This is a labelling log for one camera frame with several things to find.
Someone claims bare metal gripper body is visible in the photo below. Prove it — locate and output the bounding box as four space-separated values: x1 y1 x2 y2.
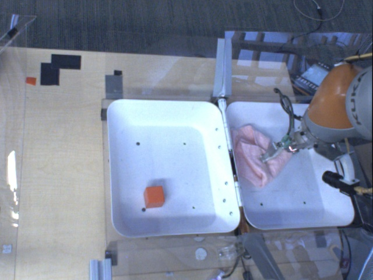
287 129 319 155

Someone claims pink cloth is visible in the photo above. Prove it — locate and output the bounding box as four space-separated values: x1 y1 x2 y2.
230 123 293 189

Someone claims white plastic tray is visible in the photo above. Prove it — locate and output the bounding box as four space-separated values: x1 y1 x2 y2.
226 101 356 231
106 99 241 239

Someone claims orange cube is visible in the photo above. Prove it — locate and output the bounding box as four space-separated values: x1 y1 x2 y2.
143 185 166 209

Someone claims black cylinder on white bracket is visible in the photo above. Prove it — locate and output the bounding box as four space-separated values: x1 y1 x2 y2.
321 152 362 197

